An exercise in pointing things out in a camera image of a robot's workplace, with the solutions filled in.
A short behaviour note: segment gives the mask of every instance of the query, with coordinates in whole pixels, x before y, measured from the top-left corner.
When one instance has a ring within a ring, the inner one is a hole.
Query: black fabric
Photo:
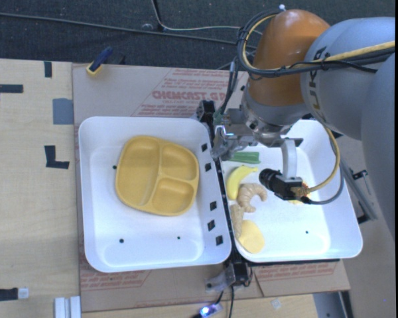
[[[331,25],[356,17],[395,16],[395,0],[156,0],[167,27],[242,26],[252,16],[281,3],[305,9]],[[87,23],[159,31],[151,0],[0,0],[0,12],[70,19]],[[232,29],[171,32],[236,41]],[[256,45],[259,37],[252,36]],[[0,16],[0,58],[91,62],[107,46],[108,63],[210,68],[235,56],[235,46],[203,40],[133,34]]]

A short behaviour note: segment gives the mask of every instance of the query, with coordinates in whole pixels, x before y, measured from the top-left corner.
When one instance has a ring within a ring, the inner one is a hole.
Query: white tray
[[[297,176],[312,187],[323,182],[332,172],[335,156],[328,135],[317,121],[301,120],[288,133],[289,138],[303,138],[297,148]],[[259,183],[259,172],[265,168],[283,171],[280,148],[262,145],[246,148],[259,152],[259,171],[248,175],[242,183]],[[224,179],[239,166],[238,162],[222,162]],[[331,198],[340,185],[340,173],[322,189],[310,194],[313,200]],[[255,196],[253,213],[243,219],[255,222],[265,237],[265,246],[257,254],[246,251],[236,240],[239,253],[251,262],[291,262],[352,258],[362,249],[362,236],[346,184],[343,192],[328,205],[295,205],[268,191],[267,201]]]
[[[196,155],[198,193],[186,213],[163,217],[133,209],[119,200],[113,166],[124,144],[137,135],[175,142]],[[210,265],[229,256],[232,244],[203,124],[180,118],[92,117],[80,125],[79,146],[84,248],[96,270]]]

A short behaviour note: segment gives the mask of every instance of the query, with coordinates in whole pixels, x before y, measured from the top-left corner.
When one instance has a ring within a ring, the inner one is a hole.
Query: cardboard box
[[[92,77],[86,73],[86,65],[74,64],[72,74],[83,312],[215,301],[219,293],[208,293],[206,280],[224,269],[221,264],[111,274],[98,272],[88,264],[84,254],[78,127],[93,116],[191,117],[201,99],[214,100],[216,106],[222,103],[228,72],[107,65]],[[239,73],[239,83],[228,107],[238,107],[240,89],[247,78],[247,73]],[[350,288],[341,260],[257,266],[253,271],[250,286],[236,289],[236,298]]]

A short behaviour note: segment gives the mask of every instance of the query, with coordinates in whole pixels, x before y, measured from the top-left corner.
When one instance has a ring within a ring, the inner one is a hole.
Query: wooden table
[[[53,99],[72,99],[72,64],[0,59],[0,288],[29,289],[29,298],[0,301],[0,317],[53,317],[56,297],[80,295],[74,126],[55,125]],[[68,169],[47,168],[45,146]],[[235,300],[233,317],[317,317],[312,294]],[[203,304],[151,307],[82,317],[191,317]],[[224,302],[226,317],[230,307]]]

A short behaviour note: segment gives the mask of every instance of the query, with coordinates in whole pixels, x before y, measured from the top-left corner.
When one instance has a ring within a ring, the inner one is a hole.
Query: yellow banana
[[[229,176],[226,183],[227,196],[231,200],[236,200],[240,182],[250,173],[258,171],[258,167],[241,165],[237,167]]]

